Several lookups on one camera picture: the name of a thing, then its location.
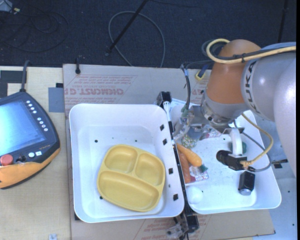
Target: white plastic tray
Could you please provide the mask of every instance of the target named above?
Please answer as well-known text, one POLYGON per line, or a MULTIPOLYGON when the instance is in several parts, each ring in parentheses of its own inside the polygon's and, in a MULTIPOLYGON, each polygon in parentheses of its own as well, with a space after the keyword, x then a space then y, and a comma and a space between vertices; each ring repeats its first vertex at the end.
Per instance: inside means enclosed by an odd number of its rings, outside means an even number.
POLYGON ((165 218, 175 217, 183 211, 185 200, 168 119, 161 107, 153 104, 82 103, 71 109, 69 125, 74 211, 82 221, 99 223, 165 218), (162 160, 165 184, 154 209, 133 211, 101 199, 97 189, 98 171, 108 149, 118 144, 143 149, 162 160))
MULTIPOLYGON (((176 105, 172 109, 172 121, 178 119, 178 113, 183 105, 176 105)), ((256 124, 253 113, 248 110, 244 114, 256 124)), ((260 132, 257 128, 247 122, 242 116, 236 120, 238 127, 244 128, 244 133, 248 134, 255 141, 263 146, 260 132)), ((247 160, 250 161, 262 153, 262 149, 251 139, 241 134, 241 139, 246 143, 247 160)), ((254 189, 250 195, 242 195, 238 191, 240 175, 243 170, 235 171, 219 162, 216 154, 219 150, 231 150, 231 138, 228 134, 220 137, 207 138, 198 141, 196 147, 192 148, 202 159, 204 165, 208 168, 209 178, 196 182, 195 186, 203 191, 203 199, 196 204, 189 204, 198 214, 217 214, 236 211, 274 209, 281 203, 281 193, 277 184, 272 167, 254 172, 254 189)), ((265 168, 269 164, 268 156, 264 155, 251 166, 255 169, 265 168)))

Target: yellow cable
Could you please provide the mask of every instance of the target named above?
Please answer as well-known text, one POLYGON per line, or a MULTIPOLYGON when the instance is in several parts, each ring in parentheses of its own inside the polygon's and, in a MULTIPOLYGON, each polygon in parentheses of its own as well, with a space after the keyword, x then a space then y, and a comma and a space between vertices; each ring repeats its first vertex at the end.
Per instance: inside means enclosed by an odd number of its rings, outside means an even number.
POLYGON ((252 165, 258 159, 260 159, 264 154, 266 154, 272 148, 272 146, 274 144, 274 139, 272 138, 272 136, 269 133, 267 133, 265 130, 261 129, 256 124, 254 124, 244 113, 242 113, 241 115, 245 118, 245 120, 247 120, 250 124, 252 124, 258 130, 263 132, 270 139, 269 146, 261 154, 259 154, 256 158, 254 158, 253 160, 250 160, 250 161, 240 161, 240 164, 242 164, 242 166, 246 168, 246 167, 252 165))
POLYGON ((218 63, 222 63, 222 64, 240 63, 240 62, 243 62, 243 59, 244 59, 244 61, 249 61, 249 60, 253 60, 253 59, 257 59, 257 58, 262 58, 265 56, 270 56, 270 55, 274 55, 274 54, 280 54, 280 53, 291 52, 291 51, 297 50, 297 46, 293 45, 293 46, 287 46, 287 47, 283 47, 283 48, 273 49, 270 51, 265 51, 265 52, 262 52, 259 54, 248 55, 248 56, 245 56, 244 58, 220 59, 220 58, 217 58, 212 55, 212 53, 210 52, 210 48, 214 44, 221 43, 221 42, 229 43, 230 41, 227 39, 223 39, 223 38, 219 38, 219 39, 215 39, 215 40, 211 41, 206 47, 206 54, 214 62, 218 62, 218 63))

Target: emergency stop button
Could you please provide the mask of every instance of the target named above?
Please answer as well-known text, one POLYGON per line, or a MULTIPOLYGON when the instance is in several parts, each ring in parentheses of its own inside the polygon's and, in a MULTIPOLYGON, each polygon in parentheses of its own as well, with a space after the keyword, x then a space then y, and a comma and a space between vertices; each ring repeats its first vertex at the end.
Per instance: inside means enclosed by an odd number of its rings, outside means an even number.
POLYGON ((2 166, 9 166, 14 163, 14 157, 10 154, 4 154, 0 157, 0 163, 2 166))

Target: blue screen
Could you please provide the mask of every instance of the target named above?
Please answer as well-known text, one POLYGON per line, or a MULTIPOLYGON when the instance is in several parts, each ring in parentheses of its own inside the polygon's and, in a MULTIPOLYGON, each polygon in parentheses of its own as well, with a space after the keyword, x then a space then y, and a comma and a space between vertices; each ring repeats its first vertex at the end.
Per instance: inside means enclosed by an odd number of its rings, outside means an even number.
POLYGON ((45 139, 23 101, 0 105, 0 156, 45 139))

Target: dark floor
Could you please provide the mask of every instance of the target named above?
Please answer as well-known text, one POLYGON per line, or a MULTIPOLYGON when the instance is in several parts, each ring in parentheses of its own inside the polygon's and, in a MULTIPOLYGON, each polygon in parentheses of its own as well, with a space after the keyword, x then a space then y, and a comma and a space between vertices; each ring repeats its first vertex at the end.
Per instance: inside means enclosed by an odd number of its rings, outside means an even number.
POLYGON ((205 60, 204 42, 295 42, 297 0, 8 0, 0 11, 0 66, 73 64, 179 68, 205 60))

